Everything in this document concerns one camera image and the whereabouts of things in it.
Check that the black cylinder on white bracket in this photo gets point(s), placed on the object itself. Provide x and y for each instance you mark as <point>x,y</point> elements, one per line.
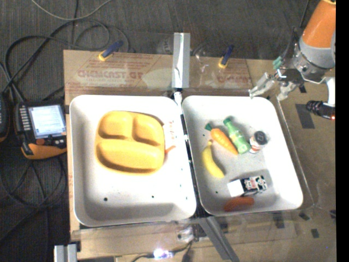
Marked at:
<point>319,107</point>

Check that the white and black carton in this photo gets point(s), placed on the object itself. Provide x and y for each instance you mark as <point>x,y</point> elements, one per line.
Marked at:
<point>249,185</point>

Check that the white plastic tray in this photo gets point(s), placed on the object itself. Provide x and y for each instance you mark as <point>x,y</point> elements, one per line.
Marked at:
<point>251,168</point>
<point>128,198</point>

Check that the brown cardboard board red print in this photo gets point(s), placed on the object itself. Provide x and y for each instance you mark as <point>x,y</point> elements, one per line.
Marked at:
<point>114,75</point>

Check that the yellow divided plate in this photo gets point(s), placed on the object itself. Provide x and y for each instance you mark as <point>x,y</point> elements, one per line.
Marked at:
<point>128,151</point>

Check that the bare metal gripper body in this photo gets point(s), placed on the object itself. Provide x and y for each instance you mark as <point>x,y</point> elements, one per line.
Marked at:
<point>293,75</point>

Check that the red sausage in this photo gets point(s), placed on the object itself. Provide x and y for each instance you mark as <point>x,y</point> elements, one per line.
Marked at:
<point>238,203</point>

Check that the orange carrot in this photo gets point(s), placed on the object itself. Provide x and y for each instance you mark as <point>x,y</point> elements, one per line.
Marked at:
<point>223,140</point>

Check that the white and red can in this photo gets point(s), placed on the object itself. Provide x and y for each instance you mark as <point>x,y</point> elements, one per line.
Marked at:
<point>257,142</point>

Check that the green bottle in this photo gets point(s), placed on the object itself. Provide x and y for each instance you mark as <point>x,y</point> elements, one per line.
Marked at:
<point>237,138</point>

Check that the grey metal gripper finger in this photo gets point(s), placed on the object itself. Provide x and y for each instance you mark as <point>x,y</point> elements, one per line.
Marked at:
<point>286,90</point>
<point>264,84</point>

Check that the yellow banana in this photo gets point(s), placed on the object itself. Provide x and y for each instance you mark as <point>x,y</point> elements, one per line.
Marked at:
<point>211,162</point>

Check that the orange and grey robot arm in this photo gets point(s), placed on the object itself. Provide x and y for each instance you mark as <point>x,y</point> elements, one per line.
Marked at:
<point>319,23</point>

